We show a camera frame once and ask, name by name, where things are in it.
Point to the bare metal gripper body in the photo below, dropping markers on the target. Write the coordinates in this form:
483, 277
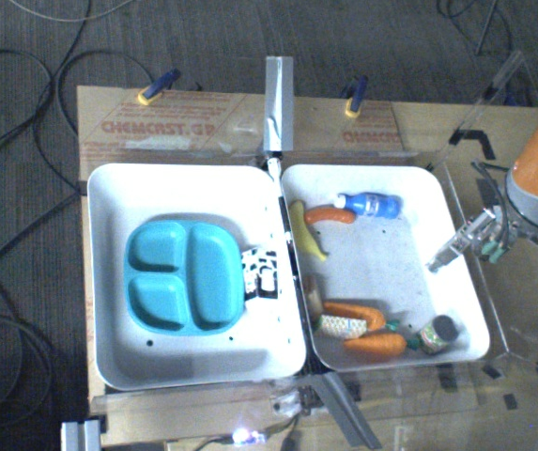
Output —
481, 230

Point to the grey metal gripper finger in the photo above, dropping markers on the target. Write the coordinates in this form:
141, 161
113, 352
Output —
443, 257

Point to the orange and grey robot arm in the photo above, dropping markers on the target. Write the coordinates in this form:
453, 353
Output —
529, 176

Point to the white plastic tray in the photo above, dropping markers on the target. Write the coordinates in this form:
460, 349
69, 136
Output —
390, 270
179, 191

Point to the small can with black lid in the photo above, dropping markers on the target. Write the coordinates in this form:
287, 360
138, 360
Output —
437, 334

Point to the blue plastic bottle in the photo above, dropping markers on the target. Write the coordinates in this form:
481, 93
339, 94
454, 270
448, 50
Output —
372, 205

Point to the orange carrot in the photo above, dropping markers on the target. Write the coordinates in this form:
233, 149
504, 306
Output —
358, 311
376, 344

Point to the orange sausage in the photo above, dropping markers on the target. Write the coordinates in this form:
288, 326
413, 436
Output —
329, 214

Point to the yellow banana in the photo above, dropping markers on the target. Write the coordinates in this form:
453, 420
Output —
303, 233

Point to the black and white packet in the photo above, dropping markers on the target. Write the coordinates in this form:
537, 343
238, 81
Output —
260, 275

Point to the blue divided plate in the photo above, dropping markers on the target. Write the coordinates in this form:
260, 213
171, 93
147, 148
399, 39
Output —
212, 270

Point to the brown cardboard board red print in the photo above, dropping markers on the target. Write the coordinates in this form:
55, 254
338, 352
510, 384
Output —
165, 125

